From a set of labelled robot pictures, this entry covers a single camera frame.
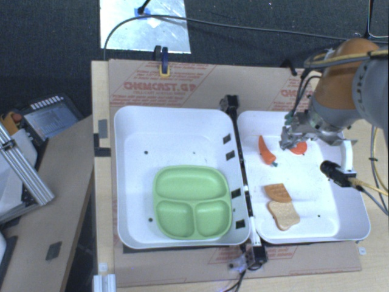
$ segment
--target cardboard sheet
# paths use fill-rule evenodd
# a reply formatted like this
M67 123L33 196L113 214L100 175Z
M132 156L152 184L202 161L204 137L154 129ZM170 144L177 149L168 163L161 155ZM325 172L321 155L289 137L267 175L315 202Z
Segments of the cardboard sheet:
M287 111L292 108L300 77L289 69L170 63L171 76L160 78L158 62L111 60L109 104L111 165L115 175L113 117L125 105L218 108L226 94L239 95L239 112ZM299 109L308 105L307 98ZM227 264L241 255L238 246L135 251L117 236L117 199L112 176L114 272L118 287L236 279ZM354 242L270 246L269 261L248 277L294 276L361 270Z

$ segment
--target black clamp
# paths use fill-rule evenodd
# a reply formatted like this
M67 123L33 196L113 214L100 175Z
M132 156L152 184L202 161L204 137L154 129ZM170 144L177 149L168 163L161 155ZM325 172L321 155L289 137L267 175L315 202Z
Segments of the black clamp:
M229 116L234 115L237 119L236 110L239 108L239 100L237 95L226 95L219 102L219 109Z
M293 63L292 63L290 60L285 59L285 60L282 62L282 64L281 64L280 67L281 67L281 68L289 68L289 69L291 70L292 75L293 75L294 77L297 76L297 71L296 71L296 69L294 68Z
M7 151L15 146L16 146L15 140L10 139L9 141L5 142L4 144L0 144L0 150Z
M349 178L355 178L357 173L344 174L340 171L340 166L335 162L323 161L320 165L320 171L322 171L328 178L332 179L334 183L340 187L350 187L351 183Z

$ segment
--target wire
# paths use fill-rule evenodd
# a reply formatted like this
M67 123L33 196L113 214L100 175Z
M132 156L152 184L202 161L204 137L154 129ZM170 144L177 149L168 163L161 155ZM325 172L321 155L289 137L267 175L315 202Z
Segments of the wire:
M257 271L258 269L260 269L262 267L262 263L254 263L253 265L251 265L250 267L248 267L248 270L249 271Z
M372 33L370 33L371 16L373 14L373 4L374 4L374 0L369 0L368 11L367 11L366 34L368 34L370 38L377 38L377 39L388 38L389 36L375 36Z
M318 55L314 58L309 57L305 62L304 62L304 68L327 68L335 65L341 65L341 64L347 64L347 63L352 63L355 61L365 61L365 60L370 60L373 58L383 58L383 57L388 57L389 56L389 51L384 49L384 50L374 50L371 52L367 53L357 53L357 54L348 54L348 55L341 55L338 57L332 57L328 58L326 60L315 60L318 57L322 57L322 55Z
M384 190L380 190L380 188L377 188L373 185L370 185L370 184L367 184L357 178L348 178L348 181L352 184L352 185L355 185L355 186L364 186L364 187L367 187L367 188L370 188L370 189L373 189L375 190L376 192L379 192L385 196L389 196L389 193L384 191Z
M382 188L385 189L386 191L388 191L388 188L386 187L384 181L382 180L382 178L380 177L379 173L378 173L378 170L377 170L377 165L376 165L376 141L377 141L377 132L378 132L378 129L376 127L372 127L372 134L373 134L373 141L371 143L371 147L370 148L370 159L371 159L371 163L373 165L373 177L376 177L379 181L379 183L381 184Z
M375 197L372 196L372 194L370 194L367 190L365 190L363 187L357 185L356 186L356 189L359 190L360 192L363 192L364 194L366 194L366 196L368 196L370 199L372 199L374 201L375 204L377 204L377 206L381 209L381 211L383 213L385 213L385 215L388 215L389 216L389 213L386 209L384 209L384 207L377 201L377 199L375 199Z
M306 88L308 87L308 84L309 82L312 80L312 79L315 79L315 78L321 78L321 76L319 75L313 75L311 77L309 77L307 79L307 81L305 82L304 84L304 87L301 89L301 87L303 86L303 82L304 82L304 79L305 78L301 78L301 81L300 81L300 85L298 86L298 89L297 89L297 96L296 96L296 101L294 103L294 106L293 106L293 109L291 111L291 117L294 116L294 113L296 112L296 109L298 107L298 104L301 102L303 96L304 96L304 92L306 90Z
M159 19L176 19L180 21L188 21L188 22L193 22L193 23L199 23L199 24L205 24L205 25L211 25L211 26L217 26L217 27L225 27L225 28L233 28L233 29L244 29L244 30L253 30L253 31L260 31L260 32L276 32L276 33L288 33L290 35L300 35L300 36L306 36L306 37L315 37L315 38L323 38L323 39L330 39L330 40L347 40L349 38L341 38L341 37L336 37L336 36L326 36L326 35L320 35L317 33L307 33L307 32L299 32L299 31L292 31L292 30L283 30L283 29L269 29L269 28L261 28L261 27L250 27L250 26L239 26L239 25L230 25L230 24L222 24L222 23L215 23L215 22L210 22L210 21L203 21L200 19L194 19L194 18L187 18L187 17L181 17L181 16L174 16L174 15L152 15L152 14L145 14L142 16L137 16L137 17L132 17L128 18L120 23L118 23L108 34L104 48L103 48L103 58L106 60L106 49L108 45L109 39L112 37L114 32L121 27L122 25L135 21L138 19L143 19L143 18L159 18Z
M239 277L239 279L238 279L238 282L237 282L236 284L234 284L232 287L230 287L230 288L224 290L223 292L230 292L230 291L232 291L234 288L235 288L235 292L238 292L239 289L240 289L240 287L241 287L241 284L242 284L243 277L244 277L245 273L246 273L246 270L242 271L242 273L241 273L241 275L240 275L240 277Z
M379 174L378 174L377 167L376 167L376 160L377 159L376 159L376 154L375 154L377 131L378 131L378 129L374 125L372 125L371 126L371 136L370 136L370 162L371 162L371 172L373 173L374 182L376 183L376 186L379 188L379 184L378 184L378 180L377 180L377 177L379 177ZM388 212L388 207L385 203L385 200L384 200L382 194L379 194L379 198L381 200L381 203L382 203L385 211Z

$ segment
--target toy bread slice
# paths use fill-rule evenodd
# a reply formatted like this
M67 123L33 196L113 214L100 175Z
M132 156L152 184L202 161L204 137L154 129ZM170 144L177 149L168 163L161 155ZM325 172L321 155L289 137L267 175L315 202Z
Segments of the toy bread slice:
M270 201L267 207L273 215L277 227L282 231L286 231L291 226L300 222L300 216L291 202L281 203Z
M291 202L292 198L290 194L287 192L284 184L273 184L273 185L266 185L265 192L267 195L272 198L274 201L278 202Z

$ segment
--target black tape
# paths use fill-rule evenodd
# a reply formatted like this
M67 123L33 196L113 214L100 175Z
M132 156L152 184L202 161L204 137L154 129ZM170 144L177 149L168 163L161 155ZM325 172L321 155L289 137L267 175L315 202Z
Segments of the black tape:
M47 250L46 260L52 260L58 257L60 255L61 245L62 241L52 243Z
M230 160L230 159L232 159L232 158L234 158L235 157L235 151L233 150L233 151L230 151L229 153L226 153L225 154L225 159L228 161L228 160Z
M241 195L241 189L240 188L231 191L231 199L239 197L240 195Z
M111 149L100 147L100 136L98 133L93 134L93 143L95 148L95 157L111 157Z
M100 139L106 139L108 137L108 120L103 119L97 122L98 124L98 136Z
M254 214L253 214L253 208L251 205L250 193L248 191L245 191L244 196L246 197L247 212L249 213L249 216L252 217Z
M223 144L226 144L229 141L231 141L231 134L228 134L227 136L223 137Z
M240 221L235 222L235 229L244 228L244 227L246 227L244 220L240 220Z

